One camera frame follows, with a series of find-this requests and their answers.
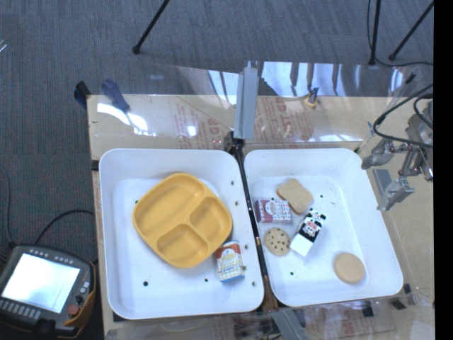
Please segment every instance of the blue object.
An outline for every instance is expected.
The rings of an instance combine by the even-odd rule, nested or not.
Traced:
[[[113,106],[120,109],[122,112],[126,113],[130,109],[130,106],[122,96],[118,85],[112,79],[107,78],[102,82],[101,91],[106,96],[109,96],[113,101]]]
[[[86,109],[86,98],[76,89],[74,90],[74,98],[82,105],[83,108]]]

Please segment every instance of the toy bread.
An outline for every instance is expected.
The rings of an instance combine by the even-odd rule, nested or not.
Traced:
[[[277,188],[277,194],[287,200],[296,214],[302,214],[313,200],[312,194],[295,178]]]

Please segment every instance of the small can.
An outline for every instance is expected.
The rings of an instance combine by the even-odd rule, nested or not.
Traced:
[[[238,241],[224,243],[216,250],[217,266],[221,282],[244,278],[241,247]]]

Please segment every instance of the metal rod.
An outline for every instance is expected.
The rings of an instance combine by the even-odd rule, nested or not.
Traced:
[[[162,3],[161,7],[159,8],[159,10],[157,11],[156,15],[153,17],[153,20],[151,21],[151,23],[149,24],[148,28],[145,30],[144,34],[142,35],[142,37],[140,38],[140,41],[137,43],[137,45],[135,45],[133,48],[132,48],[132,51],[135,53],[135,54],[139,54],[140,53],[140,47],[142,46],[143,42],[145,41],[145,39],[147,38],[149,32],[151,31],[151,29],[154,27],[154,25],[156,24],[157,20],[159,19],[159,16],[161,16],[162,12],[164,11],[165,7],[167,6],[167,4],[169,3],[170,0],[164,0],[164,2]]]
[[[413,32],[418,28],[418,26],[421,24],[421,22],[423,21],[423,19],[427,16],[427,14],[431,11],[431,9],[433,8],[434,6],[434,0],[431,1],[431,4],[426,8],[425,12],[421,15],[421,17],[417,20],[417,22],[415,23],[415,25],[412,27],[412,29],[409,31],[409,33],[405,36],[405,38],[403,39],[403,41],[400,43],[400,45],[395,49],[395,51],[393,53],[391,53],[389,55],[389,59],[390,60],[395,60],[396,58],[396,55],[398,54],[398,52],[401,50],[401,48],[406,44],[406,42],[408,41],[408,39],[412,36]]]
[[[371,57],[368,64],[373,65],[376,63],[376,41],[377,41],[377,27],[379,26],[379,14],[381,11],[381,0],[376,1],[376,12],[374,13],[374,30],[373,41],[371,45]]]

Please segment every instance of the yellow plate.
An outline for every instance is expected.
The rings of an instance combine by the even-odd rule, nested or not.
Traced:
[[[135,229],[164,260],[194,267],[219,248],[233,228],[231,213],[199,179],[186,173],[168,176],[137,202]]]

